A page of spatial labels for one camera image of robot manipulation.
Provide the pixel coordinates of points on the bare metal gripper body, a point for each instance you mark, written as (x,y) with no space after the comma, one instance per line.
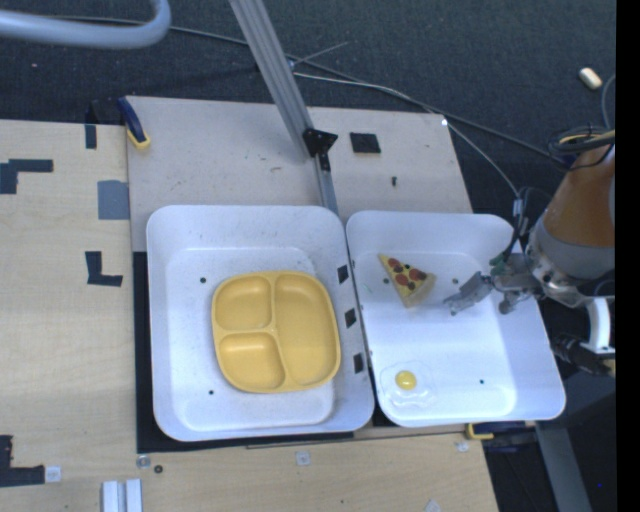
(520,281)

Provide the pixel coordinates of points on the black cylinder on white bracket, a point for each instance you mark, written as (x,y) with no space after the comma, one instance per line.
(597,330)

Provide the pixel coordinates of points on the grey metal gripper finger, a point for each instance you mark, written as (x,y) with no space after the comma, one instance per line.
(467,296)
(512,302)

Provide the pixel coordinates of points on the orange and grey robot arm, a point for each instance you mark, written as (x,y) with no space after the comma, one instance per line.
(580,215)

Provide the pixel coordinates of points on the yellow divided plate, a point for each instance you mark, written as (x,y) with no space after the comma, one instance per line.
(295,320)

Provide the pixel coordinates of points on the toy pizza slice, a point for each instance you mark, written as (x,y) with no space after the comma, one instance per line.
(407,281)

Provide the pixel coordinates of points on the toy fried egg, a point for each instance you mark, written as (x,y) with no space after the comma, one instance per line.
(406,381)

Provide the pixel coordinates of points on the pale wood board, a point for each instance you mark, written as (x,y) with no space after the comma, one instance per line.
(225,155)

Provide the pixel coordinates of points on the white plastic tray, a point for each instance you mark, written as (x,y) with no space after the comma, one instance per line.
(450,360)
(190,320)

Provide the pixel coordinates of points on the small cream cylinder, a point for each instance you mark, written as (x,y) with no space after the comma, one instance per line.
(590,78)

